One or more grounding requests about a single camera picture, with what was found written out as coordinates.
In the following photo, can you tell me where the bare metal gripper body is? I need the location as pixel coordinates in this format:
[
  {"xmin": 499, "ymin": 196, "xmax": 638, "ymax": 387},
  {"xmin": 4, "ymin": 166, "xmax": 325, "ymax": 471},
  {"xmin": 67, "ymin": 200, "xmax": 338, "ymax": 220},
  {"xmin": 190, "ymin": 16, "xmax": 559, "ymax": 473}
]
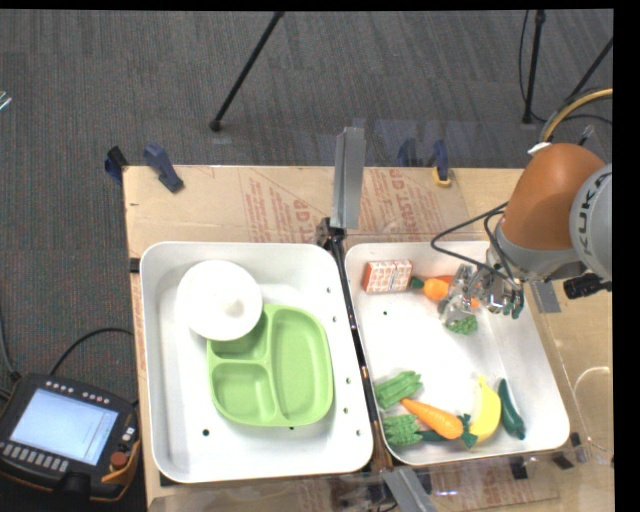
[{"xmin": 462, "ymin": 263, "xmax": 526, "ymax": 315}]

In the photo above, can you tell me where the green broccoli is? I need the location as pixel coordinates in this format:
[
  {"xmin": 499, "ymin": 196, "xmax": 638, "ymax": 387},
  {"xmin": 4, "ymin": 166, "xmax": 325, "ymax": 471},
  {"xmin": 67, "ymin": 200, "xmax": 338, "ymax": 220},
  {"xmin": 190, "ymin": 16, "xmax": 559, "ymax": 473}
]
[{"xmin": 445, "ymin": 314, "xmax": 479, "ymax": 336}]

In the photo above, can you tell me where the small orange carrot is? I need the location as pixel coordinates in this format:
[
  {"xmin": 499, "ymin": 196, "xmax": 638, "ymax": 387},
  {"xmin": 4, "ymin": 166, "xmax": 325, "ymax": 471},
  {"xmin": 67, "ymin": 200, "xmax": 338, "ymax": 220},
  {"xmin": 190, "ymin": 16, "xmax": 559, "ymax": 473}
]
[{"xmin": 409, "ymin": 274, "xmax": 481, "ymax": 309}]

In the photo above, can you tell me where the white plastic tray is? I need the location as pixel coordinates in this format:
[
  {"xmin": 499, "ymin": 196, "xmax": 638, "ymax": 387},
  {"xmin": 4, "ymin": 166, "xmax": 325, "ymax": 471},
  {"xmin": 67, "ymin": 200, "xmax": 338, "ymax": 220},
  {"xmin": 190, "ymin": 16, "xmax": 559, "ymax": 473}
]
[
  {"xmin": 344, "ymin": 240, "xmax": 572, "ymax": 467},
  {"xmin": 139, "ymin": 241, "xmax": 375, "ymax": 485}
]

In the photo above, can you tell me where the orange and white carton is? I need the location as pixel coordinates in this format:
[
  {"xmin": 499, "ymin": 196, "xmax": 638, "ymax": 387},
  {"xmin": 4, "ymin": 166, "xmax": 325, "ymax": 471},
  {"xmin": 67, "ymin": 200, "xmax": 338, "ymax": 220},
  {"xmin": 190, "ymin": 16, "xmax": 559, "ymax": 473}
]
[{"xmin": 361, "ymin": 259, "xmax": 415, "ymax": 295}]

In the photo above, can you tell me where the yellow banana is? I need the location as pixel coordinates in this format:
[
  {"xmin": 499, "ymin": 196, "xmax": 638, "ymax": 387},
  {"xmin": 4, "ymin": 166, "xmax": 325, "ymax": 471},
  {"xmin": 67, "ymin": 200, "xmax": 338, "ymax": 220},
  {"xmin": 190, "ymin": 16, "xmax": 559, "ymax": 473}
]
[{"xmin": 466, "ymin": 375, "xmax": 503, "ymax": 445}]

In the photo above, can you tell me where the large orange carrot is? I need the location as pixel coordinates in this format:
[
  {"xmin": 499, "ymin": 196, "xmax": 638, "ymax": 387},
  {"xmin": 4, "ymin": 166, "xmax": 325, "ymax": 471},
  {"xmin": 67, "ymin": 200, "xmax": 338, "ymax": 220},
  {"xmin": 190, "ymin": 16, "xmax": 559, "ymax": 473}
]
[{"xmin": 400, "ymin": 397, "xmax": 479, "ymax": 450}]

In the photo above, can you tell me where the dark green cucumber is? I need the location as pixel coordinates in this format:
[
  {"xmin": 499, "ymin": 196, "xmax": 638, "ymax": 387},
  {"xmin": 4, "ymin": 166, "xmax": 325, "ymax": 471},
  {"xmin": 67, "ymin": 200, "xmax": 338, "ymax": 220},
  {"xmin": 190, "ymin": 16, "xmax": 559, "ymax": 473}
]
[{"xmin": 496, "ymin": 377, "xmax": 527, "ymax": 442}]

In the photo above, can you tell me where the green divided plate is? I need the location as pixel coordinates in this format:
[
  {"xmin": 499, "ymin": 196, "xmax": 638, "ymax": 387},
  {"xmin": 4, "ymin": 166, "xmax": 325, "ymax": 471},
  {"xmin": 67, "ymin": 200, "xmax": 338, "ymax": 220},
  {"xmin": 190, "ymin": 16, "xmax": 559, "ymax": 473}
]
[{"xmin": 205, "ymin": 303, "xmax": 335, "ymax": 428}]

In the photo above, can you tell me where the white bowl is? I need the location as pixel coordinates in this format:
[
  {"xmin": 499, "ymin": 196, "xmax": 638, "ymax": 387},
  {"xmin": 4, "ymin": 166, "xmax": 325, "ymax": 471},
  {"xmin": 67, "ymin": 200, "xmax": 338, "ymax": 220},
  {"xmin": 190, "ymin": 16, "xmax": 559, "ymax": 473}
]
[{"xmin": 175, "ymin": 259, "xmax": 265, "ymax": 343}]

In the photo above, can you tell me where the brown cardboard board red print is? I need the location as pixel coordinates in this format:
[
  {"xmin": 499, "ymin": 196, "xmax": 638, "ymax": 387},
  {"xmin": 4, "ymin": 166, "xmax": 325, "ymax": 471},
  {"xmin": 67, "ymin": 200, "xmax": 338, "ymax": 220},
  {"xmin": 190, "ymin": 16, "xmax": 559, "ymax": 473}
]
[{"xmin": 122, "ymin": 164, "xmax": 614, "ymax": 512}]

